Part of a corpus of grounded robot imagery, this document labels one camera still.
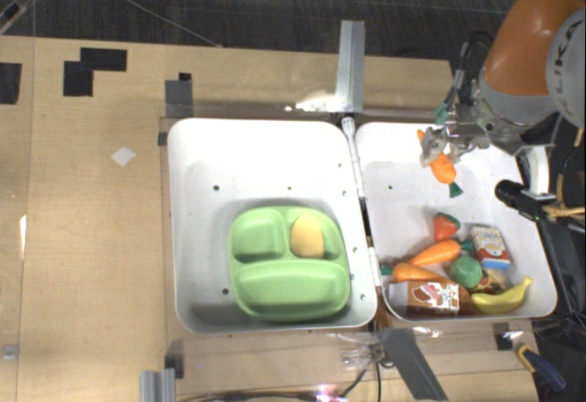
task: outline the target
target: green divided plate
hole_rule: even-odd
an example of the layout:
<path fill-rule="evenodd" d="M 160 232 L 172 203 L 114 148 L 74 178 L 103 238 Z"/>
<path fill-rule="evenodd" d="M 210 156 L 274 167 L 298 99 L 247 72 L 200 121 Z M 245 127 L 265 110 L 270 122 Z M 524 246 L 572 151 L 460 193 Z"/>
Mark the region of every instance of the green divided plate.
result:
<path fill-rule="evenodd" d="M 300 258 L 289 248 L 291 226 L 314 218 L 324 256 Z M 341 310 L 350 297 L 350 271 L 342 234 L 323 212 L 264 207 L 240 214 L 230 229 L 230 278 L 240 308 L 262 321 L 313 321 Z"/>

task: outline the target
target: yellow banana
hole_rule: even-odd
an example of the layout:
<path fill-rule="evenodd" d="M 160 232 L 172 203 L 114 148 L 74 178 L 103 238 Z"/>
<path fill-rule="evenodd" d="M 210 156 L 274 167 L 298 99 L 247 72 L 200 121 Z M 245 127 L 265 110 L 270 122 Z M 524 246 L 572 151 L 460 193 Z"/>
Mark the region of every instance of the yellow banana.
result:
<path fill-rule="evenodd" d="M 529 285 L 531 285 L 531 278 L 525 277 L 521 283 L 500 295 L 473 293 L 472 302 L 476 308 L 486 314 L 505 314 L 521 306 Z"/>

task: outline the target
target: orange carrot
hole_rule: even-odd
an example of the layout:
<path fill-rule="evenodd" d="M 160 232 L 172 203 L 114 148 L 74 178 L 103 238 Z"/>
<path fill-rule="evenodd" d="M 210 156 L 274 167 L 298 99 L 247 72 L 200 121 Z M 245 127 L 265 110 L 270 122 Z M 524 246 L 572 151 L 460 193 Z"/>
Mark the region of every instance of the orange carrot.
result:
<path fill-rule="evenodd" d="M 457 258 L 460 255 L 460 251 L 461 245 L 458 241 L 446 239 L 417 254 L 409 260 L 409 264 L 412 266 L 430 266 L 431 264 L 449 262 Z"/>
<path fill-rule="evenodd" d="M 393 279 L 399 283 L 408 280 L 420 280 L 420 281 L 439 281 L 441 283 L 450 282 L 453 283 L 449 278 L 443 277 L 436 273 L 430 272 L 420 266 L 412 266 L 402 262 L 393 267 Z"/>
<path fill-rule="evenodd" d="M 418 130 L 419 143 L 423 141 L 424 137 L 425 133 L 422 130 Z M 454 182 L 456 180 L 456 168 L 444 153 L 439 153 L 438 157 L 429 163 L 429 167 L 439 182 L 450 186 L 450 197 L 457 197 L 462 193 L 460 187 Z"/>
<path fill-rule="evenodd" d="M 436 213 L 433 217 L 433 239 L 437 242 L 450 239 L 460 229 L 460 222 L 447 213 Z"/>

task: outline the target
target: metal bracket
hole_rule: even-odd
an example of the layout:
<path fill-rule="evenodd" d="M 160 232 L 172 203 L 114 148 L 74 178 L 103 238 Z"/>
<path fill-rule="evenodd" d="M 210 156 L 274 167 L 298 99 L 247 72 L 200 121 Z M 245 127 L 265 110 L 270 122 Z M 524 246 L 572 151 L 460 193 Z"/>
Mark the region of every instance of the metal bracket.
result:
<path fill-rule="evenodd" d="M 377 336 L 386 353 L 382 363 L 395 365 L 415 399 L 448 400 L 411 330 L 387 328 Z"/>
<path fill-rule="evenodd" d="M 528 194 L 536 199 L 549 200 L 555 198 L 549 194 L 549 159 L 548 149 L 551 145 L 531 145 L 523 147 L 517 153 L 525 156 L 529 167 Z"/>
<path fill-rule="evenodd" d="M 425 136 L 421 141 L 421 155 L 419 156 L 422 168 L 429 166 L 429 163 L 434 161 L 440 153 L 443 153 L 444 148 L 448 145 L 448 141 L 442 136 L 444 130 L 433 130 L 431 127 L 426 129 Z"/>
<path fill-rule="evenodd" d="M 193 117 L 193 83 L 191 80 L 165 81 L 165 116 Z"/>
<path fill-rule="evenodd" d="M 175 402 L 175 370 L 160 373 L 143 371 L 140 375 L 140 402 Z"/>
<path fill-rule="evenodd" d="M 363 21 L 342 21 L 335 93 L 339 112 L 353 113 L 363 109 L 365 40 Z"/>

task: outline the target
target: wooden table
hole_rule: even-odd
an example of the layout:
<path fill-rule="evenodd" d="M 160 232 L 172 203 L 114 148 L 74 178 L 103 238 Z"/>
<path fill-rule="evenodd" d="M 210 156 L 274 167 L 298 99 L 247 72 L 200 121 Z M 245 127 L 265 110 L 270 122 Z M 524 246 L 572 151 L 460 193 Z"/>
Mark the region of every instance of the wooden table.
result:
<path fill-rule="evenodd" d="M 93 97 L 63 97 L 63 62 L 79 60 L 81 47 L 127 49 L 127 70 L 95 72 Z M 165 80 L 191 73 L 196 103 L 281 109 L 333 92 L 337 56 L 0 37 L 0 61 L 23 65 L 18 104 L 0 105 L 0 344 L 20 347 L 16 360 L 0 360 L 0 400 L 138 400 L 140 373 L 162 369 L 168 336 L 190 338 L 173 328 L 172 302 L 166 306 L 157 145 Z M 403 110 L 434 107 L 451 80 L 445 61 L 367 58 L 364 73 L 365 106 Z M 123 167 L 111 159 L 122 147 L 136 153 Z M 535 346 L 529 322 L 512 328 Z M 446 338 L 420 346 L 450 400 L 537 400 L 531 375 L 511 352 L 496 351 L 490 326 L 438 329 Z M 298 335 L 270 338 L 280 339 L 283 358 L 288 339 L 299 342 Z M 229 337 L 191 341 L 205 362 L 194 377 L 208 386 L 221 387 L 238 368 L 246 378 L 267 365 L 245 348 L 232 360 L 218 358 L 218 349 L 233 348 Z M 336 367 L 324 374 L 339 380 L 324 383 L 355 377 L 326 363 Z M 308 371 L 294 359 L 290 368 L 289 382 Z M 389 399 L 412 400 L 396 370 L 383 378 Z M 265 380 L 278 386 L 279 377 Z M 180 393 L 189 385 L 178 381 Z M 371 372 L 351 400 L 375 400 L 375 392 Z"/>

